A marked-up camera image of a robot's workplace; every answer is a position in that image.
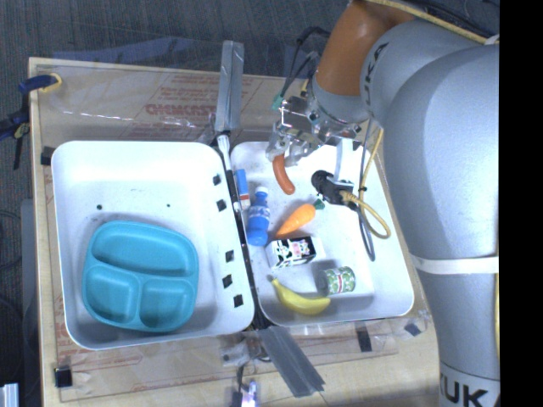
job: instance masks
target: sausage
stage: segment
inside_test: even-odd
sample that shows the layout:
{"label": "sausage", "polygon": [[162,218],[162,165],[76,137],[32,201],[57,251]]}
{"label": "sausage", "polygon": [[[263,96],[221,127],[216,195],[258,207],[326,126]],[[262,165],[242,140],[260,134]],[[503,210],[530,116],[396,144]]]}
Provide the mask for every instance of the sausage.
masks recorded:
{"label": "sausage", "polygon": [[286,194],[293,194],[296,191],[296,187],[290,181],[290,178],[288,178],[287,171],[285,170],[285,154],[281,153],[277,155],[271,163],[277,184],[279,184]]}

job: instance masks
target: white tray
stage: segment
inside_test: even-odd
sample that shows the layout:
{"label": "white tray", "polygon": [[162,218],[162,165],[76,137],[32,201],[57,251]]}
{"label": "white tray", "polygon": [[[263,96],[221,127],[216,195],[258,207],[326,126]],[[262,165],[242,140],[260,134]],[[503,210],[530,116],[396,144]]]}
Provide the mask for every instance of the white tray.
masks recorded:
{"label": "white tray", "polygon": [[[266,146],[266,142],[237,145],[232,151],[232,167],[245,169],[249,194],[253,195],[259,185],[268,187],[272,239],[290,212],[304,202],[315,200],[316,190],[311,185],[311,176],[317,170],[334,172],[336,148],[319,148],[297,166],[287,168],[296,186],[296,192],[287,196],[277,184],[272,164],[266,159]],[[346,176],[355,183],[359,179],[362,149],[357,151],[344,164],[348,171]],[[411,309],[414,300],[411,280],[375,165],[369,171],[367,187],[365,202],[377,210],[392,231],[392,236],[386,240],[373,238],[376,254],[373,262],[367,257],[356,213],[343,206],[326,203],[326,208],[317,211],[316,218],[299,232],[299,235],[321,238],[326,256],[317,256],[306,265],[274,271],[283,285],[310,297],[316,295],[316,273],[319,270],[343,265],[352,268],[356,276],[355,290],[332,296],[331,304],[321,314],[301,315],[282,306],[268,280],[272,271],[264,248],[249,246],[260,307],[270,321],[279,326],[301,326],[394,317]],[[380,225],[371,216],[369,219],[379,230]]]}
{"label": "white tray", "polygon": [[[75,342],[89,349],[114,348],[229,334],[250,324],[255,304],[222,161],[214,149],[191,142],[67,142],[55,150],[52,171],[65,322]],[[217,205],[221,200],[223,210]],[[111,220],[167,227],[193,242],[199,256],[198,295],[193,316],[180,329],[134,332],[105,325],[85,309],[81,274],[87,245]],[[229,251],[233,257],[227,261]],[[227,276],[231,284],[224,287]]]}

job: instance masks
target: toy banana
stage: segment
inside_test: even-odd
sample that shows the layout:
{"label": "toy banana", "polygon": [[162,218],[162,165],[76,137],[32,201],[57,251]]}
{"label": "toy banana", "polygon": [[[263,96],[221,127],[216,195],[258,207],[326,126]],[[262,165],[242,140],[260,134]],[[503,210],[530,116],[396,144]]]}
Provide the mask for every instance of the toy banana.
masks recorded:
{"label": "toy banana", "polygon": [[330,305],[330,297],[306,298],[288,289],[279,280],[273,279],[271,284],[275,287],[279,301],[287,308],[303,315],[317,315]]}

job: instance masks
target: water bottle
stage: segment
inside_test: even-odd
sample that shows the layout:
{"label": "water bottle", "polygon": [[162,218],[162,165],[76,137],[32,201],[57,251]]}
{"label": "water bottle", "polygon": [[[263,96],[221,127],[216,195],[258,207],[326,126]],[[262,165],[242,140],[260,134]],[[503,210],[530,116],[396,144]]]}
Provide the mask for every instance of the water bottle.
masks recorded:
{"label": "water bottle", "polygon": [[249,207],[247,225],[247,242],[252,246],[266,246],[268,242],[268,226],[270,225],[270,209],[268,208],[268,189],[256,188],[255,201]]}

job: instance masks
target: yellow cable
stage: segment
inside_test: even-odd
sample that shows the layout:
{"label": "yellow cable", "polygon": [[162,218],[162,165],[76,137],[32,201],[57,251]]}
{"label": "yellow cable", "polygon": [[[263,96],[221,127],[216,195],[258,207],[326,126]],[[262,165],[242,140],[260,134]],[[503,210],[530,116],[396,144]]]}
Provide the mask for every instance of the yellow cable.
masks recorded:
{"label": "yellow cable", "polygon": [[62,79],[60,78],[60,75],[52,72],[51,74],[49,74],[50,76],[54,77],[57,82],[56,83],[53,83],[52,85],[49,85],[49,86],[45,86],[45,87],[40,87],[39,92],[51,92],[51,91],[54,91],[55,89],[58,89],[60,87],[60,85],[62,85]]}
{"label": "yellow cable", "polygon": [[377,231],[375,231],[371,226],[368,226],[370,227],[370,229],[372,230],[372,233],[376,236],[376,237],[379,237],[379,238],[383,238],[383,239],[386,239],[388,237],[390,237],[391,233],[390,233],[390,228],[389,226],[387,225],[386,221],[383,220],[383,218],[377,213],[377,211],[375,209],[373,209],[371,206],[369,206],[367,203],[361,201],[359,198],[357,198],[353,193],[350,193],[350,192],[346,192],[345,190],[342,190],[341,192],[339,192],[339,194],[341,195],[341,197],[343,198],[344,202],[354,202],[355,204],[358,204],[358,206],[361,208],[361,212],[362,212],[362,215],[364,215],[364,210],[367,210],[370,212],[370,214],[375,217],[375,219],[381,224],[381,226],[383,227],[383,229],[385,230],[385,233],[384,234],[381,234]]}
{"label": "yellow cable", "polygon": [[471,39],[472,41],[478,42],[480,44],[485,44],[487,38],[482,37],[480,35],[477,35],[471,31],[467,31],[466,29],[463,29],[461,27],[458,27],[457,25],[453,25],[452,23],[448,23],[446,21],[443,21],[440,18],[434,17],[433,15],[427,14],[426,12],[422,11],[421,9],[416,9],[411,6],[408,6],[407,4],[399,3],[392,0],[365,0],[367,2],[371,3],[377,3],[382,4],[383,6],[390,6],[391,8],[396,8],[399,10],[403,10],[404,12],[407,12],[408,14],[414,15],[418,18],[421,18],[423,20],[429,21],[431,23],[434,23],[436,25],[439,25],[440,27],[443,27],[449,31],[455,32],[457,35],[464,36],[467,39]]}
{"label": "yellow cable", "polygon": [[389,226],[386,224],[386,222],[381,218],[380,215],[377,214],[377,212],[372,208],[370,207],[367,203],[364,202],[364,188],[366,188],[366,179],[367,179],[367,175],[368,175],[368,172],[370,170],[370,166],[372,165],[372,162],[373,162],[373,159],[375,159],[375,155],[377,155],[377,150],[379,148],[379,145],[381,144],[381,141],[383,140],[383,129],[382,128],[379,128],[379,133],[378,133],[378,136],[377,136],[377,141],[375,142],[375,147],[373,148],[373,151],[372,151],[372,154],[370,155],[370,158],[369,160],[367,161],[367,166],[366,168],[364,169],[364,173],[362,174],[362,179],[360,181],[360,186],[359,186],[359,191],[358,191],[358,198],[356,198],[356,200],[351,200],[351,202],[355,202],[356,204],[358,204],[358,201],[360,202],[359,203],[359,206],[361,207],[362,210],[362,215],[364,215],[364,217],[366,218],[367,220],[367,217],[366,215],[364,214],[364,209],[367,209],[372,215],[373,217],[375,217],[377,219],[377,221],[381,224],[381,226],[384,228],[384,230],[386,231],[385,234],[382,234],[380,232],[377,232],[373,227],[372,225],[370,225],[370,222],[367,221],[367,226],[368,226],[368,229],[370,230],[370,232],[375,235],[376,237],[379,237],[379,238],[382,238],[382,239],[386,239],[386,238],[389,238],[390,235],[391,235],[391,232],[390,232],[390,228]]}

